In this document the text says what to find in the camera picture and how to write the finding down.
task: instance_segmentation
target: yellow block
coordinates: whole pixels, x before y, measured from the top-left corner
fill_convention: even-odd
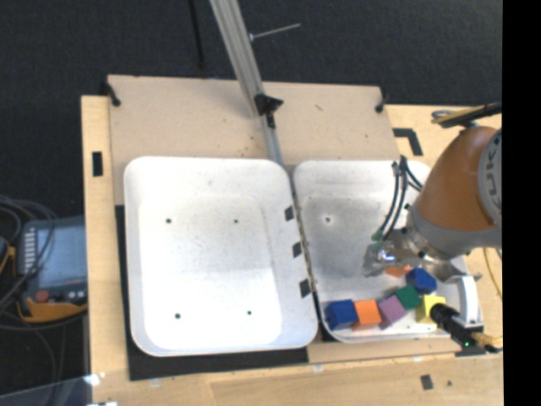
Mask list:
[[[444,296],[436,296],[432,294],[424,294],[421,297],[422,303],[415,309],[415,320],[418,323],[434,323],[430,317],[430,309],[436,304],[445,304]]]

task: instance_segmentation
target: block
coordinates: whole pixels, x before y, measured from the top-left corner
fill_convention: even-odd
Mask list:
[[[412,310],[421,305],[421,297],[419,296],[417,289],[411,284],[408,284],[403,288],[399,288],[397,291],[395,291],[395,295],[406,310]]]
[[[370,329],[381,323],[380,309],[375,299],[355,301],[354,304],[358,316],[358,322],[352,326],[354,331]]]
[[[381,329],[386,329],[407,314],[406,309],[395,294],[380,301],[378,308],[381,315]]]
[[[421,297],[421,305],[415,310],[415,320],[417,323],[434,324],[434,321],[430,317],[430,309],[436,304],[445,304],[445,296],[424,294]]]
[[[355,304],[351,299],[330,302],[325,308],[325,319],[331,331],[350,328],[358,322]]]
[[[419,294],[431,294],[438,288],[436,279],[420,266],[406,274],[406,283],[414,286]]]
[[[409,265],[405,265],[404,267],[389,266],[385,269],[385,273],[387,275],[392,275],[393,277],[400,278],[403,277],[404,274],[409,272],[410,269],[412,269],[412,267]]]

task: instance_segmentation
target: blue block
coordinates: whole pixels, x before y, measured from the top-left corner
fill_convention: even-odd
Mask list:
[[[414,286],[419,294],[431,294],[438,288],[436,279],[419,266],[406,274],[406,283]]]
[[[351,327],[358,322],[355,304],[351,299],[333,301],[325,308],[325,319],[331,331]]]

